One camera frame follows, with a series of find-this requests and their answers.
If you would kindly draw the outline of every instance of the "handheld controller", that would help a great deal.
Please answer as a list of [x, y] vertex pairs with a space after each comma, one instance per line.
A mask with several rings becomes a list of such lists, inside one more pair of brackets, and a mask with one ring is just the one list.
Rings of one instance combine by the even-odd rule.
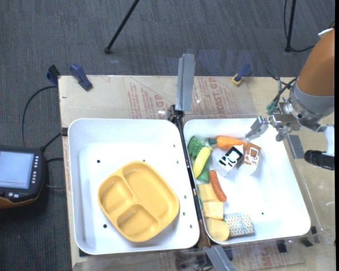
[[34, 202], [45, 178], [45, 158], [40, 148], [0, 145], [0, 209]]

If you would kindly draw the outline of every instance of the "gray carpet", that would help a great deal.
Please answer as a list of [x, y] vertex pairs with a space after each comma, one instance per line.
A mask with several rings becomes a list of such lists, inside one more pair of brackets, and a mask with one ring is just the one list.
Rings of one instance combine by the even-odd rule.
[[[25, 104], [50, 86], [55, 65], [73, 62], [88, 75], [177, 75], [191, 53], [196, 76], [233, 76], [246, 63], [252, 76], [295, 77], [310, 50], [285, 51], [285, 0], [140, 0], [105, 54], [134, 0], [0, 0], [0, 143], [22, 146]], [[289, 26], [292, 0], [287, 0]], [[335, 0], [297, 0], [291, 47], [314, 45], [335, 20]], [[57, 89], [25, 113], [25, 145], [45, 145], [60, 132]], [[62, 156], [60, 138], [45, 151]], [[51, 185], [64, 184], [61, 161], [48, 164]], [[44, 187], [40, 198], [0, 218], [0, 271], [71, 270], [65, 190]]]

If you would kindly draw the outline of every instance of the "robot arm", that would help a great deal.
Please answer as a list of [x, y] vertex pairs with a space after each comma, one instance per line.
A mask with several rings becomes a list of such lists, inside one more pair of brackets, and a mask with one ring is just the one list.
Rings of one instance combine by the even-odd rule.
[[282, 141], [293, 130], [305, 126], [324, 132], [326, 152], [307, 151], [305, 160], [314, 165], [334, 169], [334, 126], [320, 125], [319, 120], [334, 111], [335, 28], [319, 33], [320, 40], [307, 58], [286, 102], [277, 102], [268, 119], [259, 116], [246, 134], [248, 141], [261, 136], [271, 124]]

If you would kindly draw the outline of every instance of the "controller screen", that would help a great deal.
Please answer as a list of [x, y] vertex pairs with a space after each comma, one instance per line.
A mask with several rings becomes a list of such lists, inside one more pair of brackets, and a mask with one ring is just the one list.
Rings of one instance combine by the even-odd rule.
[[0, 151], [0, 187], [28, 189], [34, 154]]

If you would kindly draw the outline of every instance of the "yellow divided plate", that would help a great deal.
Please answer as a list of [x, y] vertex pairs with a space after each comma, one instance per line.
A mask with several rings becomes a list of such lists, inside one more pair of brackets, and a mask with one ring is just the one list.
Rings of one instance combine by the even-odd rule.
[[126, 239], [143, 242], [160, 233], [177, 216], [180, 203], [170, 185], [143, 161], [133, 161], [99, 186], [98, 203]]

